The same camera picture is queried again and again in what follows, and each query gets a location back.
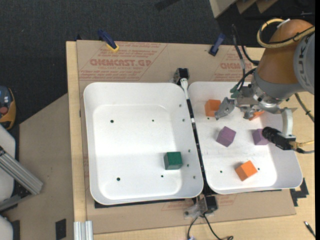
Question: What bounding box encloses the orange cube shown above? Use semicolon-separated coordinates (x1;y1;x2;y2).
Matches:
204;99;222;118
248;110;266;122
234;160;259;182

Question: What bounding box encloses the black block with thin wires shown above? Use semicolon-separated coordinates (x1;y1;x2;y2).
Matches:
174;68;190;85
196;195;219;215

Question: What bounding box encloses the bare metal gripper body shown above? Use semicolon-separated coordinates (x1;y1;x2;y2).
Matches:
234;83;284;114

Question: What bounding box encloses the thin black and white rod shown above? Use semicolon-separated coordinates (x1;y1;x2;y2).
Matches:
180;77;209;193

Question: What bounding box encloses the white plastic tray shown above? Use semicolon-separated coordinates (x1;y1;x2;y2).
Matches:
187;80;304;196
82;81;205;206

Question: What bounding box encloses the purple cube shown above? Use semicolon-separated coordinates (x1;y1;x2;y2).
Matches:
251;128;271;146
215;126;237;148

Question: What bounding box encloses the brown cardboard board red print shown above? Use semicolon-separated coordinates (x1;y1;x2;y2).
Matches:
75;39;297;235

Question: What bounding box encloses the black cylinder on white bracket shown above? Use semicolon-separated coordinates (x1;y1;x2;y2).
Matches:
261;108;297;151

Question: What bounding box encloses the green cube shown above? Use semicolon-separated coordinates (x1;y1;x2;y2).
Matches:
163;151;184;171

